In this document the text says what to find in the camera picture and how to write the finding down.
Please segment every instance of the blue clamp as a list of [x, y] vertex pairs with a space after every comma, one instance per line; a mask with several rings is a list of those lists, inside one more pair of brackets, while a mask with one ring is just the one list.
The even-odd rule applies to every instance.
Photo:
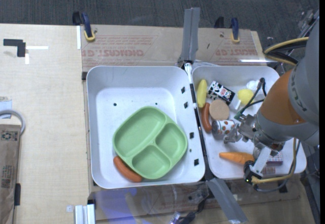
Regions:
[[232, 33], [230, 34], [230, 39], [233, 43], [239, 43], [240, 38], [239, 38], [239, 25], [238, 25], [238, 20], [237, 18], [232, 18], [231, 21], [232, 25]]
[[93, 42], [95, 40], [95, 35], [93, 33], [93, 31], [91, 30], [90, 27], [90, 22], [89, 22], [89, 18], [86, 12], [83, 12], [81, 14], [82, 20], [83, 20], [83, 24], [85, 25], [85, 31], [83, 32], [85, 35], [85, 38], [88, 42]]

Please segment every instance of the toy carrot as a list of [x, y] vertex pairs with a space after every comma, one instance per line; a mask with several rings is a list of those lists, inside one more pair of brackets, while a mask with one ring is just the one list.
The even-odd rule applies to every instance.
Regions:
[[255, 161], [254, 156], [245, 152], [221, 152], [219, 156], [232, 162], [244, 165], [247, 161]]

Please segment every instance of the sausage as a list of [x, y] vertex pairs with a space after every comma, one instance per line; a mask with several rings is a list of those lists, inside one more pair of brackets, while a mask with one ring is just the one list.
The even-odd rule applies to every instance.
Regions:
[[141, 182], [142, 176], [131, 170], [117, 155], [113, 158], [114, 165], [116, 169], [122, 174], [126, 179], [132, 182]]
[[209, 108], [210, 108], [210, 103], [206, 102], [202, 109], [202, 114], [201, 114], [203, 128], [208, 133], [211, 132], [212, 130], [212, 126], [209, 121]]

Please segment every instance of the brown round toy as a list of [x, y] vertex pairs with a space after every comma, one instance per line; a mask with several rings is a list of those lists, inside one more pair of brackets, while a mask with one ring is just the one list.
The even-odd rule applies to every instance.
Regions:
[[210, 116], [213, 120], [226, 120], [229, 118], [229, 107], [223, 100], [214, 100], [209, 108]]

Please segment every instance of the tin can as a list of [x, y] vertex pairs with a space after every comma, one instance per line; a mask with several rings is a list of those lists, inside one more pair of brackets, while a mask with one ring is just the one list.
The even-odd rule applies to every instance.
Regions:
[[235, 127], [233, 120], [214, 120], [212, 121], [212, 135], [215, 138], [226, 135]]

